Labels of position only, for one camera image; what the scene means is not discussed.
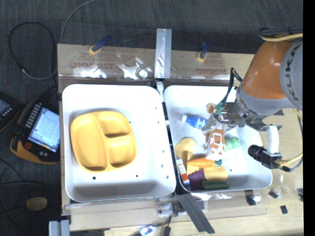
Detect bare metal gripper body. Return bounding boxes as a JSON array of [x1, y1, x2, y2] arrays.
[[220, 99, 250, 129]]

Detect blue and white bottle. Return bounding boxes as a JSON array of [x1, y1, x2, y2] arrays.
[[181, 114, 209, 130]]

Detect orange and white carton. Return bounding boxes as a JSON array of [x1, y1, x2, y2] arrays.
[[204, 128, 226, 156]]

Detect light green broccoli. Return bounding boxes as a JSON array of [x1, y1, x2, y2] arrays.
[[224, 136, 241, 150]]

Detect orange carrot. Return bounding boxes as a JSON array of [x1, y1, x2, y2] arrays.
[[186, 157, 222, 168]]

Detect yellow bread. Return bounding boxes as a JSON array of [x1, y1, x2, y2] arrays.
[[204, 166, 229, 181]]

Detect white plastic tray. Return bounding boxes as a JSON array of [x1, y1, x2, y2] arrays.
[[61, 84, 177, 203], [163, 85, 273, 194]]

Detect white and orange packet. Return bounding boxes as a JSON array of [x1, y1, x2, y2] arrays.
[[175, 158, 191, 187]]

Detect purple grapes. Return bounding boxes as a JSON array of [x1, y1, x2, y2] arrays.
[[187, 169, 207, 191]]

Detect dark green cucumber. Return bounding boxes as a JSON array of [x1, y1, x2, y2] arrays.
[[201, 180, 230, 190]]

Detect yellow divided plate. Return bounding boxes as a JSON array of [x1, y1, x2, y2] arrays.
[[70, 111, 138, 172]]

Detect brown cardboard board, red print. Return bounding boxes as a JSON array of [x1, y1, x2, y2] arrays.
[[57, 43, 269, 232]]

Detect yellow oval object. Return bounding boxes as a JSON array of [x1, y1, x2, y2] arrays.
[[26, 197, 48, 211]]

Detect black cylinder on white bracket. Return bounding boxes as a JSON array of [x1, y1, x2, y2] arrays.
[[248, 125, 283, 170]]

